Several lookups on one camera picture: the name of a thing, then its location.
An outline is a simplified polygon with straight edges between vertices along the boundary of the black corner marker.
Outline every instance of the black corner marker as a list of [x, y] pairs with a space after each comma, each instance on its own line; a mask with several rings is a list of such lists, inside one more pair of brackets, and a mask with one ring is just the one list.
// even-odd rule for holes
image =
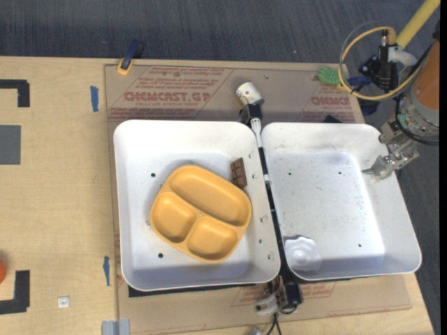
[[29, 271], [16, 271], [14, 298], [0, 301], [0, 315], [25, 313], [29, 308]]
[[29, 83], [27, 80], [0, 80], [0, 89], [17, 89], [17, 106], [29, 107]]

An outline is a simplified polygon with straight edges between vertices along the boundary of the white cylinder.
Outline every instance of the white cylinder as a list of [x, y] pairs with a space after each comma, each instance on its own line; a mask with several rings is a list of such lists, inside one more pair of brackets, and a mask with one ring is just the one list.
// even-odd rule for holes
[[245, 82], [236, 89], [236, 95], [243, 105], [263, 104], [264, 99], [251, 82]]

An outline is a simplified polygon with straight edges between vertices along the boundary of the gray square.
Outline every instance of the gray square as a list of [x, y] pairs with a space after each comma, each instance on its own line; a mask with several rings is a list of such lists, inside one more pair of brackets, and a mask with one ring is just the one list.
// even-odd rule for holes
[[0, 165], [20, 165], [21, 126], [0, 126]]

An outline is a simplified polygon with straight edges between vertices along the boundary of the yellow cable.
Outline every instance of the yellow cable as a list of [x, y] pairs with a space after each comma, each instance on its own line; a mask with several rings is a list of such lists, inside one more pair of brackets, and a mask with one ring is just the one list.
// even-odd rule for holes
[[402, 49], [409, 44], [440, 4], [441, 0], [425, 0], [423, 2], [396, 39], [396, 43], [402, 46]]
[[348, 85], [346, 84], [345, 80], [344, 80], [344, 76], [342, 73], [342, 64], [343, 61], [346, 57], [346, 55], [348, 54], [348, 52], [351, 50], [351, 48], [362, 38], [364, 38], [365, 36], [368, 36], [370, 34], [373, 34], [374, 32], [377, 31], [382, 31], [382, 30], [388, 30], [388, 34], [394, 34], [395, 36], [395, 30], [392, 27], [388, 27], [388, 26], [381, 26], [381, 27], [375, 27], [373, 29], [370, 29], [362, 34], [360, 34], [359, 36], [357, 36], [356, 38], [354, 38], [351, 43], [349, 43], [348, 47], [342, 52], [342, 58], [340, 60], [339, 66], [338, 66], [338, 77], [340, 79], [340, 82], [342, 83], [342, 86], [349, 91], [350, 94], [352, 94], [353, 96], [356, 96], [358, 98], [361, 99], [366, 99], [368, 101], [381, 101], [383, 99], [387, 99], [391, 96], [394, 96], [395, 94], [399, 93], [401, 90], [403, 90], [408, 83], [410, 83], [413, 80], [413, 77], [416, 76], [416, 73], [419, 71], [420, 68], [418, 68], [417, 70], [414, 71], [414, 73], [409, 76], [401, 85], [398, 86], [398, 88], [386, 93], [386, 94], [382, 94], [380, 96], [364, 96], [363, 94], [359, 94], [358, 92], [352, 90], [351, 88], [348, 87]]

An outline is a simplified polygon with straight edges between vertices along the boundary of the green brush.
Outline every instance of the green brush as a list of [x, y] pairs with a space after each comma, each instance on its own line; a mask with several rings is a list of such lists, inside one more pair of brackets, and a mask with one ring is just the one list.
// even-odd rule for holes
[[338, 70], [335, 70], [331, 67], [321, 67], [318, 71], [317, 77], [320, 81], [334, 86], [341, 83], [338, 77]]

